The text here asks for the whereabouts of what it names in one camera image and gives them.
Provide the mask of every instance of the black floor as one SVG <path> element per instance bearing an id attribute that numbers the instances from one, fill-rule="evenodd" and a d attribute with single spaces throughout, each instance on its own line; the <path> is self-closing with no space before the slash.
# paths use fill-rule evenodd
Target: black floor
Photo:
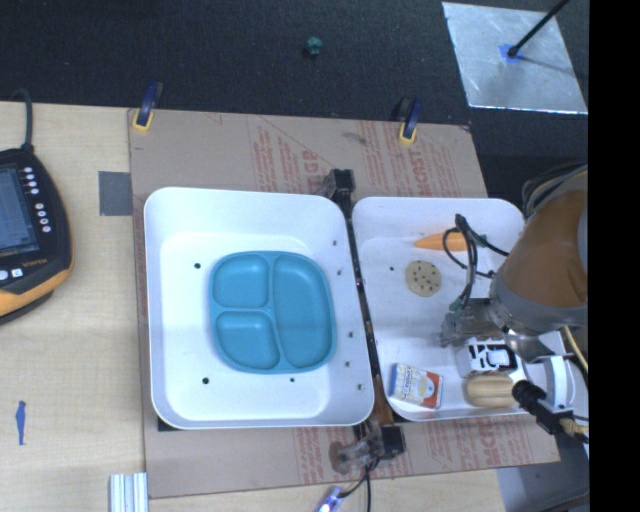
<path id="1" fill-rule="evenodd" d="M 587 105 L 589 9 L 571 0 L 556 16 Z M 23 87 L 39 103 L 135 107 L 149 79 L 181 110 L 387 120 L 417 96 L 421 122 L 470 126 L 489 195 L 517 206 L 526 179 L 588 158 L 586 115 L 469 108 L 440 1 L 0 2 L 0 99 Z"/>

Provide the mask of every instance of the table surface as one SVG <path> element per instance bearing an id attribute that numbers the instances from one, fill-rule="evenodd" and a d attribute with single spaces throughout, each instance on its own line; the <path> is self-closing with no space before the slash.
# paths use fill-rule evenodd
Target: table surface
<path id="1" fill-rule="evenodd" d="M 20 146 L 24 105 L 0 102 L 0 119 L 0 149 Z M 145 471 L 132 219 L 99 211 L 100 171 L 129 172 L 127 109 L 36 104 L 32 142 L 64 198 L 76 262 L 48 302 L 0 327 L 0 510 L 106 511 L 109 476 Z M 371 488 L 372 510 L 504 510 L 494 470 Z M 149 510 L 311 511 L 327 490 L 150 500 Z M 340 507 L 365 509 L 365 486 Z"/>

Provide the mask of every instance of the cardboard sheet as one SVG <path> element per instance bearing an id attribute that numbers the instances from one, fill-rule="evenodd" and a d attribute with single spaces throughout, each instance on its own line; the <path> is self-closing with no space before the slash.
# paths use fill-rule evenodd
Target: cardboard sheet
<path id="1" fill-rule="evenodd" d="M 351 428 L 178 431 L 150 399 L 143 206 L 165 186 L 316 193 L 331 169 L 352 169 L 355 199 L 367 196 L 486 197 L 468 131 L 418 125 L 398 143 L 393 122 L 157 110 L 151 128 L 131 128 L 144 443 L 151 498 L 353 481 L 329 460 Z M 407 451 L 373 478 L 469 471 L 559 460 L 554 438 L 529 415 L 405 423 Z"/>

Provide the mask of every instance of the blue clamp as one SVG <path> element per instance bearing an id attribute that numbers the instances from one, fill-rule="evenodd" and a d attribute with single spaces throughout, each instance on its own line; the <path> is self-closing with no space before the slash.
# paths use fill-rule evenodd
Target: blue clamp
<path id="1" fill-rule="evenodd" d="M 162 95 L 162 82 L 155 80 L 149 80 L 147 83 L 147 90 L 142 98 L 142 106 L 136 110 L 133 116 L 132 126 L 140 131 L 147 132 L 151 127 L 151 121 L 153 120 L 153 109 L 160 101 Z"/>
<path id="2" fill-rule="evenodd" d="M 406 115 L 404 116 L 404 122 L 400 127 L 399 140 L 404 146 L 410 146 L 416 140 L 416 125 L 418 124 L 418 118 L 422 111 L 422 102 L 419 98 L 414 98 L 411 102 Z"/>

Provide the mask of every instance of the metal rod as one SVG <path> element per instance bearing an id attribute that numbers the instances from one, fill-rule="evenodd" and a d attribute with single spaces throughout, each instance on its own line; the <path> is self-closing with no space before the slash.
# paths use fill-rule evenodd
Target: metal rod
<path id="1" fill-rule="evenodd" d="M 560 0 L 560 2 L 558 2 L 556 4 L 556 6 L 551 9 L 549 11 L 549 14 L 547 14 L 544 18 L 542 18 L 538 24 L 533 27 L 528 33 L 527 35 L 525 35 L 519 43 L 514 44 L 511 48 L 509 48 L 509 50 L 507 51 L 507 55 L 511 58 L 515 57 L 516 54 L 518 53 L 518 50 L 520 50 L 520 48 L 522 48 L 522 46 L 529 40 L 531 39 L 535 33 L 540 30 L 545 23 L 547 23 L 547 21 L 549 21 L 551 18 L 553 18 L 559 11 L 560 9 L 562 9 L 566 4 L 569 3 L 569 0 Z"/>

